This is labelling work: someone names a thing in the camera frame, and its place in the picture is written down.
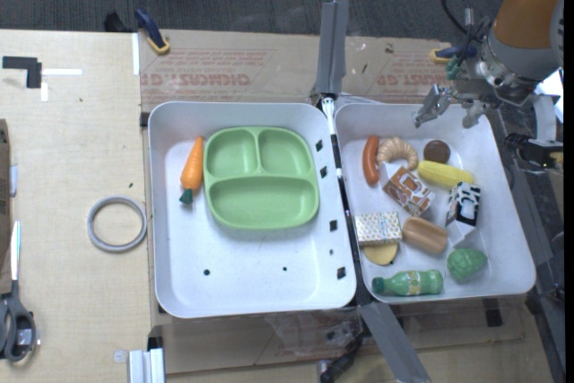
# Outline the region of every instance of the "toy sausage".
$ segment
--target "toy sausage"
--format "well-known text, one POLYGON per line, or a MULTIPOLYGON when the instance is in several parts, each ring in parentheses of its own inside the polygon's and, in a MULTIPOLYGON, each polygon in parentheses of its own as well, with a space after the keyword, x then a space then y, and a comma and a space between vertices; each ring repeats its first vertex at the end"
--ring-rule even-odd
POLYGON ((362 170, 365 180, 370 186, 378 182, 378 170, 375 164, 375 156, 378 149, 378 137, 370 135, 365 143, 365 149, 362 151, 362 170))
POLYGON ((409 217, 403 223, 403 241, 431 254, 440 254, 447 247, 445 229, 422 217, 409 217))

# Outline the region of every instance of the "beige tabletop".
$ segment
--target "beige tabletop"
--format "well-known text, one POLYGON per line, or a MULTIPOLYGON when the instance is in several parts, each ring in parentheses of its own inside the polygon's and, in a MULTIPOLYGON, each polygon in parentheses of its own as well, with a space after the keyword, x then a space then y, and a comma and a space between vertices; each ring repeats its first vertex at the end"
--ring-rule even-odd
MULTIPOLYGON (((8 122, 12 161, 18 165, 13 218, 22 222, 21 299, 33 312, 41 339, 25 361, 0 361, 2 382, 125 382, 126 353, 146 349, 151 327, 147 243, 110 254, 91 243, 86 228, 101 198, 145 201, 134 38, 0 31, 2 56, 36 57, 49 70, 43 79, 48 91, 42 93, 26 88, 25 71, 0 69, 0 118, 8 122)), ((115 243, 133 238, 137 223, 120 205, 102 210, 95 222, 98 233, 115 243)), ((499 340, 466 340, 459 346, 415 340, 431 379, 552 381, 534 318, 518 305, 508 313, 517 333, 499 340)), ((374 354, 359 356, 338 381, 394 380, 384 357, 374 354)), ((167 381, 314 382, 317 365, 169 375, 167 381)))

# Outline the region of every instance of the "bottle label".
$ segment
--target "bottle label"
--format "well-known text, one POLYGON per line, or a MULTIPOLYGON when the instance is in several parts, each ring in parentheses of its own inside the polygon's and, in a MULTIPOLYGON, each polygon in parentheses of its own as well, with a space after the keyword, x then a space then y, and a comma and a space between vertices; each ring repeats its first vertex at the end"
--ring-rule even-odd
POLYGON ((409 286, 406 295, 419 295, 421 293, 421 274, 416 270, 409 270, 405 273, 405 277, 409 286))

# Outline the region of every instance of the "gray ring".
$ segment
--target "gray ring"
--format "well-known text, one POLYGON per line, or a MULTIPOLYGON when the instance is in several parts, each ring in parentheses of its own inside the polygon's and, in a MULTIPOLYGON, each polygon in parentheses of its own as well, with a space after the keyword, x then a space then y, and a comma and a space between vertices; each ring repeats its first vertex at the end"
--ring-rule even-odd
POLYGON ((91 207, 90 213, 88 214, 88 235, 90 236, 91 242, 101 250, 107 252, 126 252, 135 246, 137 246, 142 239, 145 237, 147 231, 147 218, 145 217, 144 207, 137 203, 133 198, 129 196, 113 195, 102 198, 94 206, 91 207), (126 244, 109 244, 106 241, 100 239, 93 230, 93 220, 98 213, 98 211, 105 205, 128 205, 133 208, 140 216, 142 221, 142 229, 135 239, 131 240, 126 244))

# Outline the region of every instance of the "green divided plate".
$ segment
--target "green divided plate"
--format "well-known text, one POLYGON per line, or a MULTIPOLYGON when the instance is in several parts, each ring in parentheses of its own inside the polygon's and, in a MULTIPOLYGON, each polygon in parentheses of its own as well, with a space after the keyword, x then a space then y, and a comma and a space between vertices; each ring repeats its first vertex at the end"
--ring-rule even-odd
POLYGON ((279 230, 317 212, 315 163, 305 140, 284 128, 245 126, 211 135, 204 185, 215 218, 243 230, 279 230))

